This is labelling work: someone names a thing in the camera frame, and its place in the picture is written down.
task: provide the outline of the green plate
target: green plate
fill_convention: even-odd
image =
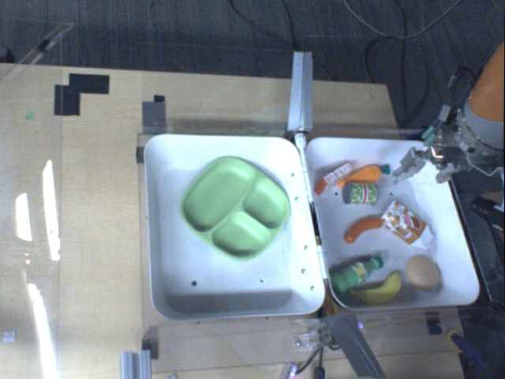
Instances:
[[[185,191],[181,213],[205,242],[238,260],[260,254],[290,216],[282,188],[251,163],[221,157]]]

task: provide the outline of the wooden surface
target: wooden surface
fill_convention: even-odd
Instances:
[[[68,83],[69,73],[110,75],[110,92],[108,95],[81,95],[80,117],[56,117],[61,125],[55,133],[58,125],[54,124],[52,115],[54,84]],[[277,379],[281,363],[239,365],[263,358],[253,355],[264,352],[262,340],[268,342],[286,337],[288,343],[282,342],[284,352],[293,354],[289,333],[279,331],[279,336],[272,339],[268,338],[268,332],[263,337],[257,333],[252,343],[251,336],[232,336],[224,329],[224,334],[201,339],[210,347],[201,353],[192,353],[199,341],[198,337],[190,335],[196,322],[175,325],[143,314],[145,268],[143,271],[135,153],[137,135],[141,131],[141,104],[152,101],[154,95],[166,97],[170,131],[219,133],[231,127],[230,133],[239,134],[264,133],[268,129],[282,132],[287,120],[290,81],[36,66],[18,80],[15,89],[0,98],[2,105],[8,105],[13,112],[14,121],[21,125],[17,133],[23,139],[18,137],[18,143],[29,136],[39,146],[26,152],[24,143],[12,144],[9,150],[16,154],[12,161],[19,162],[20,153],[23,153],[26,164],[39,170],[46,161],[39,153],[52,150],[57,165],[56,179],[61,183],[58,184],[61,187],[62,238],[59,266],[50,264],[52,269],[49,270],[45,261],[32,262],[32,266],[40,267],[40,282],[44,281],[44,273],[49,281],[41,287],[45,288],[46,307],[54,310],[51,314],[54,319],[50,322],[53,332],[57,333],[54,343],[59,377],[119,377],[121,352],[139,351],[144,327],[152,323],[163,325],[161,332],[179,339],[175,343],[178,349],[174,349],[172,355],[184,359],[181,365],[184,369],[178,372],[180,379]],[[340,126],[395,126],[387,90],[382,85],[316,82],[313,96],[314,119],[320,130]],[[27,111],[36,114],[29,123],[24,118]],[[48,148],[40,147],[44,142]],[[8,212],[11,211],[6,208],[2,215]],[[24,285],[22,261],[10,267],[2,263],[0,271],[1,328],[14,327],[18,331],[15,344],[0,344],[0,377],[4,378],[42,377],[41,374],[37,376],[40,364],[33,316],[29,313],[26,293],[20,291]],[[442,322],[444,329],[452,328],[458,324],[457,315],[448,311]],[[374,323],[373,319],[365,322],[365,327],[369,327],[368,340],[388,377],[404,378],[412,372],[423,378],[462,377],[458,357],[449,351],[442,336],[428,336],[422,319],[421,324],[418,323],[400,321],[397,325],[386,325]],[[228,348],[220,349],[224,343]],[[272,360],[287,362],[282,360],[282,352],[275,356],[275,350],[269,349],[269,353],[273,354]],[[306,357],[307,354],[299,354],[298,361]],[[328,352],[325,359],[327,378],[354,377],[341,351]],[[229,361],[237,366],[219,369],[224,366],[223,362]],[[213,366],[214,369],[197,370],[199,366]],[[159,371],[155,378],[164,378],[169,373],[168,370]],[[312,370],[307,370],[301,377],[311,375]]]

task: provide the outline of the yellow banana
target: yellow banana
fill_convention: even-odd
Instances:
[[[361,299],[367,306],[377,306],[392,300],[402,288],[399,272],[391,274],[379,287],[370,289],[351,289],[349,293]]]

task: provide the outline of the wooden table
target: wooden table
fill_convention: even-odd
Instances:
[[[55,116],[54,85],[68,84],[70,73],[109,75],[110,91],[107,95],[82,94],[78,117]],[[142,126],[142,102],[152,101],[154,95],[166,97],[169,131],[193,128],[197,133],[205,128],[239,134],[264,129],[282,132],[289,108],[290,81],[33,66],[0,97],[4,111],[9,112],[9,128],[0,129],[8,161],[18,164],[25,173],[41,173],[47,157],[53,156],[61,198],[58,206],[62,241],[60,261],[48,259],[47,251],[33,251],[47,245],[45,227],[38,222],[43,213],[39,179],[24,177],[31,175],[25,173],[8,174],[10,181],[26,180],[23,190],[26,188],[31,201],[34,240],[21,248],[10,227],[2,225],[0,328],[16,330],[17,338],[15,343],[0,344],[1,377],[43,377],[36,327],[25,289],[29,280],[37,282],[48,310],[60,379],[119,377],[121,352],[140,350],[144,324],[149,318],[163,323],[164,329],[180,340],[176,343],[179,348],[172,354],[183,367],[178,372],[180,379],[277,379],[283,367],[280,362],[287,362],[282,357],[294,354],[292,341],[279,342],[283,349],[278,349],[278,356],[276,349],[268,350],[268,364],[247,366],[248,360],[257,359],[252,356],[255,352],[264,353],[268,343],[286,337],[279,330],[271,333],[265,345],[259,340],[261,336],[209,335],[201,339],[209,346],[206,351],[191,355],[191,344],[198,338],[187,333],[197,322],[175,325],[149,317],[148,306],[143,302],[142,276],[145,278],[146,268],[141,262],[135,155]],[[369,135],[377,128],[395,127],[383,85],[317,81],[313,98],[314,122],[319,126],[315,135],[332,130]],[[357,127],[369,129],[356,131]],[[2,216],[12,214],[12,202],[0,209]],[[30,265],[26,263],[26,253],[31,254]],[[440,316],[444,331],[458,328],[454,310],[444,310]],[[364,321],[367,318],[368,341],[388,377],[404,378],[412,372],[416,372],[416,377],[463,377],[458,356],[443,336],[429,336],[424,322],[419,325],[418,321],[403,317],[398,324],[392,324],[384,316],[368,316]],[[252,320],[246,324],[255,327],[262,322]],[[250,355],[241,355],[244,350]],[[294,354],[298,361],[307,355]],[[328,378],[354,377],[341,351],[326,353],[325,361]],[[197,369],[202,366],[214,369]],[[157,373],[154,377],[161,379],[169,373]],[[312,370],[307,370],[301,377],[311,375]]]

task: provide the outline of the green bottle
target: green bottle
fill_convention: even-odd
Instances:
[[[384,262],[380,257],[372,257],[369,261],[355,262],[338,272],[331,274],[331,287],[339,294],[345,294],[349,289],[364,283],[374,269],[382,268]]]

